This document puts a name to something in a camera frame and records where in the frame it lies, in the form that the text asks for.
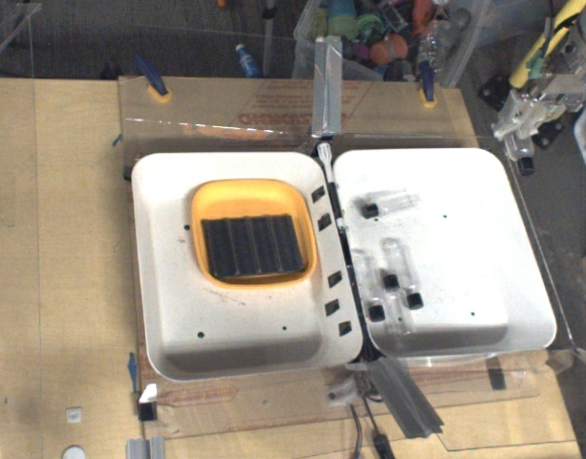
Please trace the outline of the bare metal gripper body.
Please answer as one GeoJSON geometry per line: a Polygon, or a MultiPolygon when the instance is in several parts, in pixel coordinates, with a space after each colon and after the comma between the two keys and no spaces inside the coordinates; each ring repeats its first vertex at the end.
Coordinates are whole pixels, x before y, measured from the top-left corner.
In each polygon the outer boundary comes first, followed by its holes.
{"type": "Polygon", "coordinates": [[[586,102],[586,36],[570,28],[547,61],[538,80],[537,99],[567,111],[579,111],[586,102]]]}

